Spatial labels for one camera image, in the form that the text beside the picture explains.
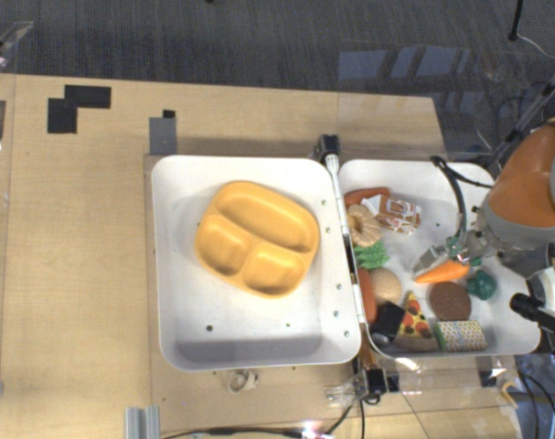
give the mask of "toy donut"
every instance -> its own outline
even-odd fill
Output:
[[[370,247],[380,239],[380,226],[373,214],[362,205],[350,205],[347,211],[350,237],[354,245]]]

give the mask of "brown cookie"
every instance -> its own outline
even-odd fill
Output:
[[[433,285],[430,306],[443,321],[468,320],[472,311],[470,296],[462,286],[453,282]]]

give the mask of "dark gray carpet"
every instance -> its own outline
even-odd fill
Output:
[[[0,0],[32,20],[20,71],[336,90],[340,53],[381,44],[536,51],[507,34],[517,0]],[[521,32],[555,55],[555,0]]]

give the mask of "toy pizza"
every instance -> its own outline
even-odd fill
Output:
[[[430,324],[422,313],[422,307],[411,291],[407,293],[405,316],[393,344],[410,351],[435,351],[439,347]]]

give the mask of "yellow plate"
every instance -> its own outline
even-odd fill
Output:
[[[276,298],[303,281],[319,240],[317,222],[304,207],[252,182],[230,182],[199,223],[196,256],[225,282]]]

